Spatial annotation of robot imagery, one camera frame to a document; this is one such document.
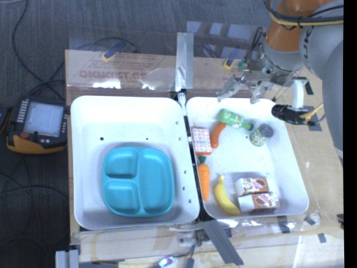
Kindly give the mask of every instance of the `device screen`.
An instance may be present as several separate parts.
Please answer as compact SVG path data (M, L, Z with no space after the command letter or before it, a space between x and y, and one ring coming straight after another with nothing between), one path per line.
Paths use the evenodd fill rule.
M59 137L63 117L62 106L31 102L25 122L24 132Z

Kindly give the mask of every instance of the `orange and black device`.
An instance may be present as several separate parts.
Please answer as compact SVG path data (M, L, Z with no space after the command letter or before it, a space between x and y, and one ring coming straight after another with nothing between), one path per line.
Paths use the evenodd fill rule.
M65 102L25 97L7 125L7 147L21 154L49 154L67 146Z

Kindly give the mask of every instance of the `green bottle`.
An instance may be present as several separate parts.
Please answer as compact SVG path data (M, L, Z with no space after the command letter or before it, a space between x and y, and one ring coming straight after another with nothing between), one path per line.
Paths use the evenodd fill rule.
M247 130L253 129L253 124L250 122L244 121L244 118L238 114L235 114L227 109L221 109L218 113L219 122L226 123L229 126L234 128L245 128Z

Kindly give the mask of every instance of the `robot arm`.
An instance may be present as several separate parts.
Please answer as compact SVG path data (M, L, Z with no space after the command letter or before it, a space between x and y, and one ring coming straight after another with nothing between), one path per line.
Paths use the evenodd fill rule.
M296 75L304 66L322 80L325 116L336 152L343 165L343 1L281 0L277 11L271 0L264 0L272 23L263 32L259 60L243 59L243 76L235 76L218 93L218 101L233 96L242 84L251 91L251 103L271 85L292 87L293 105L277 104L272 114L292 124L308 124L310 116L298 98L300 86Z

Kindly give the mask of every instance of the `transparent acrylic sheet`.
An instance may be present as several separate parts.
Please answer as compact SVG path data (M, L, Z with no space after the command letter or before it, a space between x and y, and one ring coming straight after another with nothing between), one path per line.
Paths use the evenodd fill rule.
M240 39L236 38L234 34L222 36L222 29L225 27L228 33L234 33L235 31L240 33L246 32L246 38ZM230 49L239 46L241 49L244 47L247 48L250 45L252 39L252 34L254 32L253 27L250 26L239 26L239 25L222 25L216 23L201 23L201 22L192 22L187 24L187 31L194 32L194 70L200 70L200 65L205 65L210 67L210 70L204 71L205 74L202 74L205 83L197 83L196 79L199 75L194 74L194 88L187 91L187 96L196 96L196 95L210 95L213 96L215 92L221 88L225 81L227 81L231 75L232 71L227 71L223 69L224 59L230 53ZM175 55L176 55L176 34L164 34L164 33L143 33L143 32L133 32L133 31L119 31L111 30L104 28L75 28L73 30L73 35L71 36L70 50L67 53L66 66L67 73L70 70L73 63L78 61L72 59L76 57L78 51L89 52L90 55L97 55L100 57L100 54L103 53L108 48L108 45L98 45L93 44L99 39L101 42L106 41L105 37L120 36L128 39L130 41L135 41L136 47L140 48L140 52L145 55L163 55L168 56L171 61L170 65L166 67L159 67L159 71L164 72L163 75L155 75L159 77L159 81L163 84L160 84L160 87L153 86L152 88L144 87L144 80L150 80L150 72L145 71L146 75L143 80L138 81L137 85L133 88L120 88L110 89L110 95L140 95L140 96L151 96L159 95L161 96L170 96L170 91L172 90L173 81L175 80ZM83 45L92 45L92 48L83 50ZM244 56L244 50L237 55L237 59ZM322 100L321 96L321 81L315 76L312 76L309 72L303 71L300 76L311 77L310 82L312 83L312 88L315 92L313 97L306 96L306 104L316 106ZM96 94L102 95L103 92L98 91L98 88L91 87L82 87L81 85L71 83L69 80L67 85L67 91L73 93L71 88L75 90L81 90L80 95L85 94ZM267 93L267 98L274 97L277 93L281 93L281 88L274 88L271 92ZM291 95L290 91L287 90L283 92L280 98L277 100L277 103L290 104ZM272 218L254 218L254 219L240 219L239 221L234 221L232 219L225 222L224 220L219 220L223 226L229 226L233 232L233 236L236 236L239 241L248 240L250 238L259 239L260 237L265 236L276 236L281 235L285 229L285 233L289 231L290 233L311 233L315 234L317 231L321 231L330 226L338 226L338 221L336 218L336 213L343 213L343 189L342 189L342 168L338 161L337 156L332 145L332 141L328 132L327 125L322 123L322 132L314 133L310 132L307 126L292 126L287 124L287 129L290 134L290 139L296 159L299 163L302 177L309 196L309 208L304 214L299 214L296 216L288 216L287 218L278 219L276 217ZM324 171L326 174L326 179L321 179L321 174L317 174L317 171ZM326 189L323 185L324 182L329 181L329 186ZM334 198L334 202L330 204L331 198ZM160 228L163 230L176 230L177 233L182 233L190 230L198 230L196 224L187 224L186 226L179 227L163 227ZM85 242L85 241L95 241L96 235L98 232L90 231L86 234L92 235L93 238L85 240L81 232L75 233L72 235L73 242ZM154 254L160 254L160 251L156 251L154 247L147 247L148 250L151 250Z

